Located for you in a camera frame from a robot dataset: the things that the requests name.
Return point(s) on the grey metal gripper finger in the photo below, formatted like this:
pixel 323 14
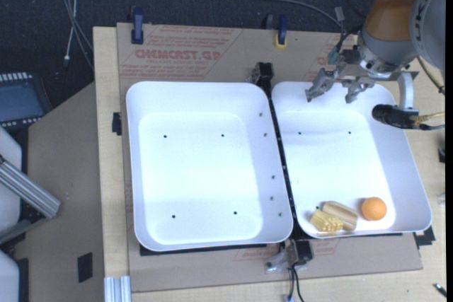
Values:
pixel 355 91
pixel 317 86

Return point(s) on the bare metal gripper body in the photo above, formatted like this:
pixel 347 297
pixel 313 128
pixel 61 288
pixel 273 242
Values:
pixel 357 70

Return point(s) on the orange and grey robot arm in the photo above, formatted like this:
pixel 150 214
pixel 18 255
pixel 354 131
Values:
pixel 400 7

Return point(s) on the white plastic tray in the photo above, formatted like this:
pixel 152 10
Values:
pixel 201 166
pixel 339 162

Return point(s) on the thin black rod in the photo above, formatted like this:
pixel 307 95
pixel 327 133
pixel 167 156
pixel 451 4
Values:
pixel 281 152

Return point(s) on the orange ball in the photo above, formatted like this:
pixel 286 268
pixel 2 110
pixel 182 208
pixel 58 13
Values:
pixel 373 208

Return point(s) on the tan bread loaf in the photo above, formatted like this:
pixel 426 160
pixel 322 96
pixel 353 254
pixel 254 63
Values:
pixel 341 213

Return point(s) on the brown cardboard board red print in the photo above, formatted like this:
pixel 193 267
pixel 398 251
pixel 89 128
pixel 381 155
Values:
pixel 198 53

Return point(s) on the yellow corn piece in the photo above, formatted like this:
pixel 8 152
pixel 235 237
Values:
pixel 325 221

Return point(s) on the black cylinder on white bracket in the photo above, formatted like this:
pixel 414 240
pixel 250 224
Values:
pixel 398 106

